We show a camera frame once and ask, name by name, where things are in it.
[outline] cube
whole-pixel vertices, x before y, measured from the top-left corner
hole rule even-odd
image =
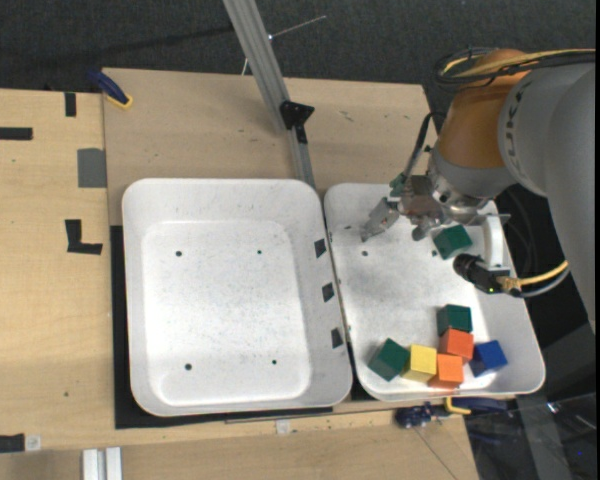
[[[409,355],[406,348],[387,338],[369,361],[369,368],[384,380],[390,381],[402,371]]]
[[[473,332],[471,322],[471,308],[447,304],[436,314],[438,325],[438,336],[442,336],[447,329],[458,329],[459,331]]]
[[[433,347],[413,344],[409,347],[410,357],[400,374],[404,379],[427,382],[436,374],[436,356],[438,351]]]
[[[469,366],[474,377],[498,371],[508,361],[498,340],[479,343],[473,349],[473,359]]]
[[[460,356],[462,364],[473,359],[473,334],[449,328],[440,337],[438,353]]]
[[[429,380],[429,387],[452,390],[464,382],[460,356],[438,354],[437,363],[438,372]]]
[[[457,256],[473,245],[467,230],[461,225],[443,229],[433,238],[433,243],[443,260]]]

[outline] dark green cube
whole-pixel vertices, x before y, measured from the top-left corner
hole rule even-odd
[[[406,348],[387,338],[369,361],[369,368],[384,380],[390,381],[402,371],[409,356],[410,353]]]
[[[443,229],[434,237],[433,243],[443,260],[466,251],[473,244],[467,230],[460,225]]]
[[[447,329],[457,329],[464,332],[472,332],[471,308],[447,304],[438,310],[436,315],[438,324],[438,336],[442,336]]]

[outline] robotic arm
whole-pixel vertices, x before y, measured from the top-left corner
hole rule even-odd
[[[453,75],[452,69],[470,69]],[[363,230],[386,230],[399,215],[414,240],[438,227],[479,225],[480,210],[514,183],[546,197],[556,233],[591,321],[595,320],[595,52],[460,52],[437,65],[458,90],[425,175],[416,149]]]

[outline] orange block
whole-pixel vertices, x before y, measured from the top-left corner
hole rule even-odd
[[[427,384],[432,388],[455,389],[463,382],[462,358],[438,354],[438,373]]]
[[[440,337],[438,352],[460,356],[462,363],[467,364],[473,359],[473,334],[458,329],[447,329]]]

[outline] yellow block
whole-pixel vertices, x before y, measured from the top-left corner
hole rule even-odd
[[[411,356],[400,376],[418,382],[427,382],[437,373],[438,351],[433,347],[415,344],[409,347],[409,351]]]

